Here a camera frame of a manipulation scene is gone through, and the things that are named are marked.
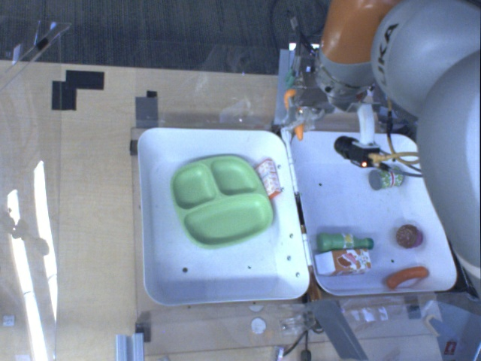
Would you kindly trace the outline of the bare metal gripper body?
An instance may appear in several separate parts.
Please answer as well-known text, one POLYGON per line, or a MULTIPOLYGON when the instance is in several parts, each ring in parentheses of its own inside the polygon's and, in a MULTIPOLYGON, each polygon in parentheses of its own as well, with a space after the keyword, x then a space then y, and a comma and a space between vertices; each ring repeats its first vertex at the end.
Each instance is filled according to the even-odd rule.
POLYGON ((312 111, 319 114, 334 113, 334 106, 316 82, 316 66, 313 56, 294 56, 289 69, 289 88, 294 93, 289 97, 289 113, 300 114, 312 111))

